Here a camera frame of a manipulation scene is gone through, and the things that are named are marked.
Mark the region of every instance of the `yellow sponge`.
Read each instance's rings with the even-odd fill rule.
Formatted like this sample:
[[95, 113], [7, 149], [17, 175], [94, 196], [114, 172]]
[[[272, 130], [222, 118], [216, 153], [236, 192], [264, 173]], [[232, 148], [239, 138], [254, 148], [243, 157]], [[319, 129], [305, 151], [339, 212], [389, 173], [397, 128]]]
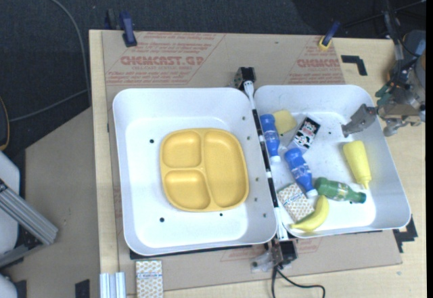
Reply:
[[275, 127], [279, 134], [288, 132], [297, 125], [295, 118], [288, 110], [274, 112], [273, 117], [275, 118]]

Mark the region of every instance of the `toy banana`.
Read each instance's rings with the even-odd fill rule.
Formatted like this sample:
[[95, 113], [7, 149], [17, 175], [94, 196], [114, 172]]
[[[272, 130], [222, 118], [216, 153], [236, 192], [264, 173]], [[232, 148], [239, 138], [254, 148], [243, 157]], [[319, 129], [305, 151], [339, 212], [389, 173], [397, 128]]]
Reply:
[[320, 196], [317, 200], [314, 213], [300, 220], [298, 223], [291, 224], [290, 228], [296, 228], [306, 232], [313, 231], [325, 222], [328, 213], [329, 202], [326, 196]]

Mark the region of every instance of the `yellow plate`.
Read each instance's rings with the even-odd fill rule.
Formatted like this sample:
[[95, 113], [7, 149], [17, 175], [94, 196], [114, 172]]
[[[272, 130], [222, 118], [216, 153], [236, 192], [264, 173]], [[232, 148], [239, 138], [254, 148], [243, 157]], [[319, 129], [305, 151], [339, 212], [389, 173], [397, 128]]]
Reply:
[[186, 211], [221, 211], [243, 203], [248, 173], [237, 138], [222, 129], [183, 129], [161, 143], [160, 168], [167, 199]]

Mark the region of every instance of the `wooden table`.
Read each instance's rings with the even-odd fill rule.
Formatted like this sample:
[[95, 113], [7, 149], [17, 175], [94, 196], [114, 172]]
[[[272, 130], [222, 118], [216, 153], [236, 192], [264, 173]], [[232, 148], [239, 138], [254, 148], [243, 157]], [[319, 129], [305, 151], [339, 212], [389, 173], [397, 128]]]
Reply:
[[[101, 273], [119, 271], [118, 242], [116, 236], [114, 197], [110, 143], [107, 132], [108, 111], [104, 79], [104, 51], [100, 30], [90, 31], [91, 84], [93, 94], [93, 126], [95, 136], [95, 171], [97, 184], [97, 214], [99, 232], [99, 259]], [[262, 36], [274, 40], [275, 36]], [[394, 62], [391, 41], [371, 39], [334, 39], [338, 56], [360, 56], [368, 71], [361, 77], [352, 64], [341, 63], [344, 79], [348, 84], [364, 88], [373, 99], [374, 93], [384, 84], [386, 73]], [[426, 135], [425, 125], [406, 127], [397, 135], [387, 138], [398, 174], [403, 186], [417, 229], [414, 242], [403, 245], [403, 263], [380, 268], [332, 272], [298, 276], [300, 284], [320, 283], [327, 290], [327, 297], [426, 297]], [[269, 280], [225, 284], [195, 289], [167, 291], [165, 297], [270, 297]], [[320, 297], [319, 290], [311, 292], [277, 280], [277, 296]]]

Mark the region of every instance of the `blue bottle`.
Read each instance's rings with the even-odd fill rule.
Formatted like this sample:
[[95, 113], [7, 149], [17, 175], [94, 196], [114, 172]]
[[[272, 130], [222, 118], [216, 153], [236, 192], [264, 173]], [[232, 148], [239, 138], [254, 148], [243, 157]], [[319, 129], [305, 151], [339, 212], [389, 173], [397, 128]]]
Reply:
[[304, 189], [308, 198], [317, 196], [317, 190], [313, 186], [311, 171], [302, 157], [302, 152], [298, 148], [288, 150], [284, 154], [284, 159], [289, 164], [290, 171], [298, 185]]
[[278, 154], [279, 134], [275, 127], [275, 117], [272, 114], [262, 115], [260, 116], [260, 123], [271, 162], [281, 162], [281, 157]]

